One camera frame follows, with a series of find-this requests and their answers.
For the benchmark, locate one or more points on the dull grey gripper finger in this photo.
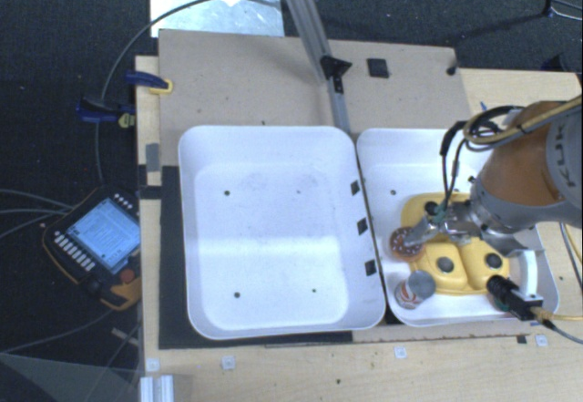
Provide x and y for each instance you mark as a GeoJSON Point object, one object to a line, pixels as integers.
{"type": "Point", "coordinates": [416, 233]}

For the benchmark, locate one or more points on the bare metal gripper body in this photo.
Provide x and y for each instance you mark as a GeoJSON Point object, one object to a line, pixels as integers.
{"type": "Point", "coordinates": [457, 223]}

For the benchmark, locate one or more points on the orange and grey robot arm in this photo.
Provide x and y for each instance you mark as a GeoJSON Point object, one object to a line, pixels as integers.
{"type": "Point", "coordinates": [519, 172]}

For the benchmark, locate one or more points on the brown dotted biscuit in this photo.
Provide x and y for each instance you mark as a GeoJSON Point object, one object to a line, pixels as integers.
{"type": "Point", "coordinates": [398, 247]}

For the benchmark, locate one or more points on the yellow divided plate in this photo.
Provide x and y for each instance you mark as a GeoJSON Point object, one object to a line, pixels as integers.
{"type": "Point", "coordinates": [451, 277]}

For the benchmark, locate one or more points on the red and white can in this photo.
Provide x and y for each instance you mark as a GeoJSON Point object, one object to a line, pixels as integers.
{"type": "Point", "coordinates": [410, 293]}

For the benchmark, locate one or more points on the white plastic tray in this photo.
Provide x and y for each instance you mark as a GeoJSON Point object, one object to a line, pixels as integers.
{"type": "Point", "coordinates": [273, 236]}
{"type": "Point", "coordinates": [387, 177]}

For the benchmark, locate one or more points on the small black square block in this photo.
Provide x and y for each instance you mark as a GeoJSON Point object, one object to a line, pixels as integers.
{"type": "Point", "coordinates": [378, 67]}

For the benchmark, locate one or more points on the brown cardboard board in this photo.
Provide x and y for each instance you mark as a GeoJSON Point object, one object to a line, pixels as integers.
{"type": "Point", "coordinates": [255, 81]}

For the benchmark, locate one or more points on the black cylinder on white bracket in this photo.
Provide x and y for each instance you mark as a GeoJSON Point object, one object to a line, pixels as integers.
{"type": "Point", "coordinates": [524, 300]}

